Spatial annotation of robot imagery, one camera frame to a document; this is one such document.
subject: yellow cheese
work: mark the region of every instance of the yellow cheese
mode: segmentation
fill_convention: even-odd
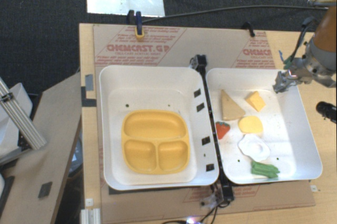
[[[221,90],[221,104],[222,120],[224,121],[239,119],[246,114],[224,90]]]
[[[258,91],[255,91],[248,98],[246,98],[246,102],[248,102],[258,112],[260,112],[262,108],[265,107],[265,103],[260,97]]]
[[[243,133],[259,134],[263,131],[261,120],[257,116],[246,116],[239,120],[239,129]]]

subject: white egg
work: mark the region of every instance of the white egg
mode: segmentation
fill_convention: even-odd
[[[243,154],[257,162],[267,159],[270,155],[269,147],[255,134],[246,134],[237,146]]]

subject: blue and yellow clamp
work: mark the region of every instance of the blue and yellow clamp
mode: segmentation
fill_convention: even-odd
[[[126,17],[126,23],[136,25],[135,35],[138,40],[141,40],[145,36],[142,23],[142,13],[140,11],[137,11],[135,16],[134,10],[130,10]]]

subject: green beans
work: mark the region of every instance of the green beans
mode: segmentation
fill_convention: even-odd
[[[277,167],[271,164],[263,164],[256,161],[252,161],[251,163],[252,174],[257,174],[261,176],[266,176],[268,178],[276,178],[278,177],[277,173],[280,173]]]

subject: yellow plate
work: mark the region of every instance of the yellow plate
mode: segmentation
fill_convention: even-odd
[[[135,172],[177,173],[190,160],[189,132],[177,113],[134,111],[123,120],[122,149],[125,163]]]

